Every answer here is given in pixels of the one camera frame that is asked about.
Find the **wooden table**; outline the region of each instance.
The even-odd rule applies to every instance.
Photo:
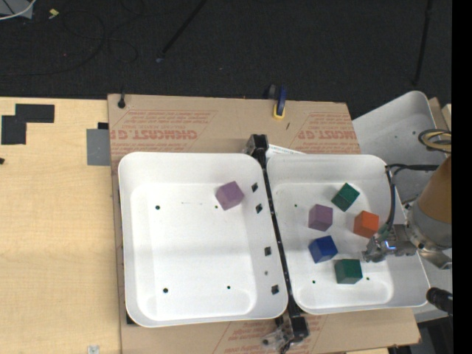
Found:
[[[55,121],[0,145],[0,352],[121,353],[111,168],[88,166],[86,150],[108,104],[0,97],[0,116],[16,103],[54,104]],[[414,326],[409,309],[395,316],[392,332]]]

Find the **cube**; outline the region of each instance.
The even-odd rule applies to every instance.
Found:
[[[342,285],[353,285],[362,279],[361,261],[339,260],[334,265],[336,282]]]
[[[326,231],[333,224],[333,209],[322,204],[315,204],[308,214],[308,226],[319,231]]]
[[[378,231],[378,215],[362,211],[354,219],[354,233],[370,239]]]
[[[309,246],[311,257],[315,263],[331,260],[338,254],[338,249],[331,236],[315,239]]]
[[[236,181],[229,182],[218,188],[216,199],[224,210],[231,209],[241,203],[244,198],[243,191]]]
[[[331,202],[333,202],[342,211],[346,212],[347,209],[349,209],[354,203],[359,194],[360,192],[358,192],[348,183],[345,183],[331,200]]]

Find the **black carpet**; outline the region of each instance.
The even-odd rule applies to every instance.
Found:
[[[346,102],[353,118],[411,90],[451,102],[452,0],[37,0],[0,21],[0,95],[132,94]],[[60,14],[49,19],[52,8]]]

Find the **green cube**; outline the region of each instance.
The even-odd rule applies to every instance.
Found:
[[[361,261],[339,260],[334,265],[336,281],[342,285],[353,285],[362,279]]]
[[[354,203],[359,194],[360,192],[358,192],[351,185],[346,183],[342,186],[341,190],[338,191],[334,198],[331,199],[331,202],[333,202],[337,207],[346,212],[347,209],[349,209]]]

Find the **purple cube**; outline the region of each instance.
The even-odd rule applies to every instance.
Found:
[[[216,199],[224,210],[237,206],[244,198],[244,194],[236,184],[236,181],[224,184],[216,192]]]
[[[319,231],[326,231],[333,224],[333,209],[322,204],[315,204],[308,214],[308,226]]]

